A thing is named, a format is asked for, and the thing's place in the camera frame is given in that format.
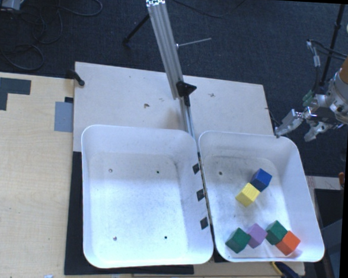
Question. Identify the green cube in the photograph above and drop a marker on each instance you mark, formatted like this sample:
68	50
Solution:
276	231
237	240

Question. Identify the pale flat board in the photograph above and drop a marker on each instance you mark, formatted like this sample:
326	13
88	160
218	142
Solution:
120	102

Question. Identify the blue cube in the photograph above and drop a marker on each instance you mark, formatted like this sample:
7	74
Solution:
262	178

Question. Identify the orange cube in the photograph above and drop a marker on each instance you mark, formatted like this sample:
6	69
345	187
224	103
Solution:
288	243

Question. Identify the white plastic tray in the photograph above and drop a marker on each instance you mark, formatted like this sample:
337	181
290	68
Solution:
140	198
235	157

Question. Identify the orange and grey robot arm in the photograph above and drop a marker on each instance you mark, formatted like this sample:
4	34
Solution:
346	76

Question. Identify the yellow cube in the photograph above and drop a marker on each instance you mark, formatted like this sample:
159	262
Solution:
247	194

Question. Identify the purple cube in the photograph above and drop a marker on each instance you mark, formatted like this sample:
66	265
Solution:
257	234

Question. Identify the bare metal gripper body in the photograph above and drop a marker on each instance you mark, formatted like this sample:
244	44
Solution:
327	109

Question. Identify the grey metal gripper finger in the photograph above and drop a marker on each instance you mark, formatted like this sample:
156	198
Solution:
314	132
288	123

